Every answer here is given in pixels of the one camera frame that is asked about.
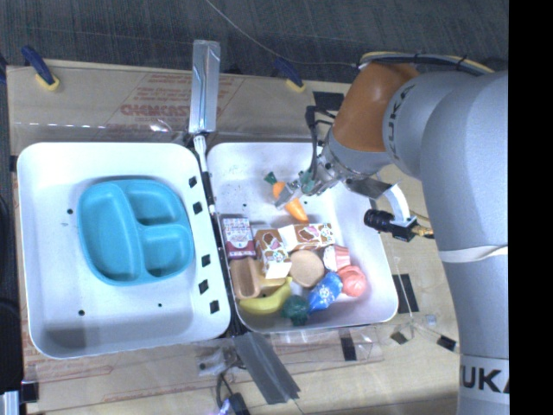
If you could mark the blue divided plate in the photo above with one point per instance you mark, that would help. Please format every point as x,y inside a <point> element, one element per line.
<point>129,240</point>

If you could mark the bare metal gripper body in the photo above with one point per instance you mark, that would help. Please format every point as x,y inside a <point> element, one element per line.
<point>325,174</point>

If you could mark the green broccoli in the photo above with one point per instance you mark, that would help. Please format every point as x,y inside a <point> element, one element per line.
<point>296,308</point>

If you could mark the pink and maroon carton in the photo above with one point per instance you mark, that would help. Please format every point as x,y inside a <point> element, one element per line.
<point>237,236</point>

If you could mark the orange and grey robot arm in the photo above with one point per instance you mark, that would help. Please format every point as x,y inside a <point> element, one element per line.
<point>458,154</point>

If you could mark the black cylinder on white bracket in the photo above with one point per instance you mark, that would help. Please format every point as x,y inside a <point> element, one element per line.
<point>382,219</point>

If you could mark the orange carrot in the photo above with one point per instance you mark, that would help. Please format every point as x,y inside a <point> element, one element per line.
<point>298,210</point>

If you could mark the yellow banana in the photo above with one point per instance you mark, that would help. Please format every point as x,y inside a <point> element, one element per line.
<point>268,303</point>

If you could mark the blue bottle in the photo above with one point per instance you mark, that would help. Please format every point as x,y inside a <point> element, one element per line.
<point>325,293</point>

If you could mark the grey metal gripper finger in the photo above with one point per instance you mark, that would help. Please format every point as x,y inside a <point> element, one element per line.
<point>295,185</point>
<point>284,198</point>

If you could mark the thin black and white rod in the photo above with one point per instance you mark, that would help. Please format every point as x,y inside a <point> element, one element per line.
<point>208,188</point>

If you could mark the brown ice cream bar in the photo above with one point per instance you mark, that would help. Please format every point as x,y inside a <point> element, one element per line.
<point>244,277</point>

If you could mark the tan round biscuit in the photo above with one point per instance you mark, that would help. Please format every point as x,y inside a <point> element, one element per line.
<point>307,268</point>

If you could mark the white plastic tray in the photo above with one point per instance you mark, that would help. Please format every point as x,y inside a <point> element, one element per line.
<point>56,253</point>
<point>371,283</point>

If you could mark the pink cupcake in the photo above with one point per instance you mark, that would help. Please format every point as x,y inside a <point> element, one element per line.
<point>337,257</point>

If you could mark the brown and white carton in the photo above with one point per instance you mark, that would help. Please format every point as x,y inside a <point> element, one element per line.
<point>272,253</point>
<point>309,235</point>

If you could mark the brown cardboard board red print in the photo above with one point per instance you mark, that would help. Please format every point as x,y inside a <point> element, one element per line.
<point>129,97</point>

